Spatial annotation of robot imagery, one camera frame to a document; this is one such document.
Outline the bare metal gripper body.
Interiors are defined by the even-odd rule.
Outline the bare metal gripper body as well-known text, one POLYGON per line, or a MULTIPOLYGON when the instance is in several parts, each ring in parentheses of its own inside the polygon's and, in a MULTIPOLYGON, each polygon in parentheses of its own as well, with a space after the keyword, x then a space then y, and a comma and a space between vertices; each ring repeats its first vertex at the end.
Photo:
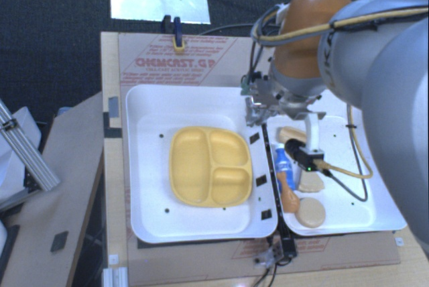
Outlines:
POLYGON ((290 91, 278 84, 273 78, 256 78, 249 83, 247 91, 247 104, 255 109, 268 108, 270 117, 287 115, 295 119, 304 111, 304 100, 293 95, 290 91))

